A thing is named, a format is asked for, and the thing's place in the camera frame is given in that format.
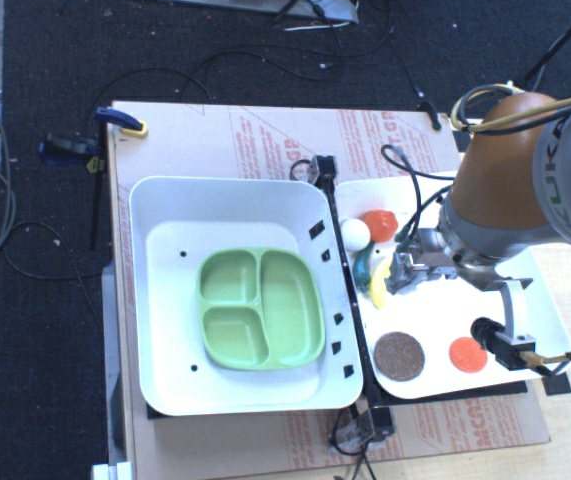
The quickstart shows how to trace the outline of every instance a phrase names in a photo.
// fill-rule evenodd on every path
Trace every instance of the green plate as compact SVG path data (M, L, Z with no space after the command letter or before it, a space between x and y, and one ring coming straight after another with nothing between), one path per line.
M292 251L218 251L197 277L201 333L209 356L240 370L293 368L325 345L323 308L314 274Z

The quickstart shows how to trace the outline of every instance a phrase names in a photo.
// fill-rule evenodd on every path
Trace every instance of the white surface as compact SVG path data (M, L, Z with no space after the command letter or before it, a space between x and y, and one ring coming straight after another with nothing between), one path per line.
M446 182L420 181L423 201ZM409 177L382 178L340 184L336 189L340 218L359 218L370 210L393 211L402 227L416 209L414 189ZM432 204L421 218L421 227L434 227L440 206ZM372 256L378 261L391 260L396 243L379 244ZM550 296L532 252L526 250L502 263L497 271L502 276L528 277L534 282L524 291L529 320L529 334L537 339L536 351L555 356L571 350L571 342ZM381 386L400 398L421 398L464 389L503 384L540 376L530 370L510 372L499 365L494 356L478 373L464 373L449 360L449 346L461 336L470 336L470 327L481 316L505 322L499 292L480 292L461 279L423 282L417 290L405 295L388 295L384 308L377 309L369 296L359 291L358 301L373 361L376 341L385 333L402 331L414 336L423 346L425 368L413 380L394 381L374 367Z
M141 389L150 406L173 416L223 414L338 408L359 396L354 324L320 190L290 181L150 177L132 189L130 216ZM309 229L320 220L325 231L311 240ZM325 316L326 343L318 359L299 368L240 371L208 357L197 270L209 254L231 247L280 247L305 258ZM324 262L326 250L330 260ZM344 318L339 325L338 312ZM333 354L336 341L341 351ZM348 378L346 365L354 367Z

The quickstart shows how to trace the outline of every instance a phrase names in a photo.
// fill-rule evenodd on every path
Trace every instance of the white egg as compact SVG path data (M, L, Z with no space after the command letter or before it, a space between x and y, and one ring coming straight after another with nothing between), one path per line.
M360 219L345 219L341 224L343 245L348 251L360 251L369 244L371 233L367 224Z

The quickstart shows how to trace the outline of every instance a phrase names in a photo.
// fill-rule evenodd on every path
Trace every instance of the gray circular object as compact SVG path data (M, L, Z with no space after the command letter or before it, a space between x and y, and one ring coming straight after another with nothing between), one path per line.
M425 367L425 353L413 336L390 332L376 342L374 363L390 379L403 382L421 374Z

